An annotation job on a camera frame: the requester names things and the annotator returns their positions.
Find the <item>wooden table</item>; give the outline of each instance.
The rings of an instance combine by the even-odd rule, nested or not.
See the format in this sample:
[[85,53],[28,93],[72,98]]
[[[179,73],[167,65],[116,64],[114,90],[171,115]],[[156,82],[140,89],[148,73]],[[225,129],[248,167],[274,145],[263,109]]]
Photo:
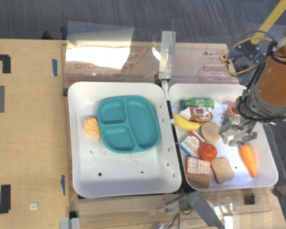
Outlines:
[[[0,86],[5,90],[4,112],[0,113],[0,189],[1,185],[10,185],[11,197],[8,213],[0,214],[0,229],[59,228],[60,220],[69,217],[66,97],[62,95],[61,47],[65,43],[0,39],[0,54],[11,58],[11,73],[2,73],[0,62]],[[57,76],[53,59],[57,60]],[[286,228],[277,198],[271,193],[266,197],[270,210],[221,219],[227,228]],[[193,217],[182,217],[181,228],[206,226],[200,218]],[[154,226],[150,223],[118,228]],[[83,222],[82,228],[99,227]]]

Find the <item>toy tomato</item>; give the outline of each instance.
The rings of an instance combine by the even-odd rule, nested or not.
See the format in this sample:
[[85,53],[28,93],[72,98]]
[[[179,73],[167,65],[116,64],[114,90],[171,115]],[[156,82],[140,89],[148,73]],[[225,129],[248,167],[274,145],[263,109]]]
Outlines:
[[217,149],[212,144],[203,144],[199,148],[199,156],[205,161],[211,161],[217,156]]

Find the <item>teal plate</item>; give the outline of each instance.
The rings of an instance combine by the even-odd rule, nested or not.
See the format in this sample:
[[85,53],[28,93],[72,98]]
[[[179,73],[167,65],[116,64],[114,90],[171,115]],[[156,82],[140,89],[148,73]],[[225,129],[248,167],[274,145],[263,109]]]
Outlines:
[[116,153],[141,152],[156,146],[160,130],[153,107],[140,96],[105,99],[97,110],[102,139]]

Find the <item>yellow banana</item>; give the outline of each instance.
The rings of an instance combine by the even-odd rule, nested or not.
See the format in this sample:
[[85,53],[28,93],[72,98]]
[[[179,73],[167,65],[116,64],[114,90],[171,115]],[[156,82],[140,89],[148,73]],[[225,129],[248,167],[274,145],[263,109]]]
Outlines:
[[173,113],[173,117],[175,124],[184,130],[196,131],[203,125],[203,123],[188,121],[176,113]]

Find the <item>toy carrot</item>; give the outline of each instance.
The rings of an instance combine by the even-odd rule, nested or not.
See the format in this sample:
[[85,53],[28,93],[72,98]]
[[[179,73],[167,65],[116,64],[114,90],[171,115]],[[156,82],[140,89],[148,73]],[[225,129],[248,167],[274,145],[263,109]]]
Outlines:
[[252,148],[246,144],[242,145],[240,152],[252,176],[256,177],[256,166]]

